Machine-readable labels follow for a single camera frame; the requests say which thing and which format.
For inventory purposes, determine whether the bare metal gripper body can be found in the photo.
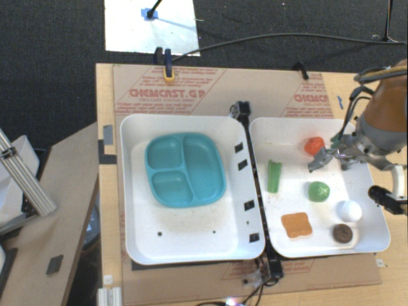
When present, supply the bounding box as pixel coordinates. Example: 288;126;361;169
331;128;398;171

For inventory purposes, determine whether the orange-red toy tomato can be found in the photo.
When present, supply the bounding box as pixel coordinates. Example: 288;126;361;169
303;136;326;156

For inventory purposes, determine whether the green round toy fruit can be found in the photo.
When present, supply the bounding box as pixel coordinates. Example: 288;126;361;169
307;180;331;203

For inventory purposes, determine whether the white toy egg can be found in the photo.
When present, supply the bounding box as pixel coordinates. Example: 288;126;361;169
336;200;363;224

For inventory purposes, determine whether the green toy celery stick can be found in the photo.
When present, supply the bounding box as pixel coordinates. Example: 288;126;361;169
266;159;283;194

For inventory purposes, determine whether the white plastic tray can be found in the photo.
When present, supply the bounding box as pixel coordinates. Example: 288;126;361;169
249;117;392;259
119;113;266;266

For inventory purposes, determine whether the thin black and white rod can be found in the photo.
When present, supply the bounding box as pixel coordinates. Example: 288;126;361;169
241;113;279;267

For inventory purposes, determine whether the orange toy bread slice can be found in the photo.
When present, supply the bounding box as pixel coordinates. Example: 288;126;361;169
280;212;314;240

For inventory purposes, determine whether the blue divided plate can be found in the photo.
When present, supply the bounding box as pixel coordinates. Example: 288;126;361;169
144;132;228;208

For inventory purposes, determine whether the brown cardboard board, red print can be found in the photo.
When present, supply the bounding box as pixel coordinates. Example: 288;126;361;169
112;64;383;300

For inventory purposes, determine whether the black cylinder on white bracket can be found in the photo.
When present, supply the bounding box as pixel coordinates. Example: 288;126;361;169
368;165;408;217

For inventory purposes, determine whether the black block with thin wires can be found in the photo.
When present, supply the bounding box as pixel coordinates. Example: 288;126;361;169
265;252;285;281
229;100;253;121

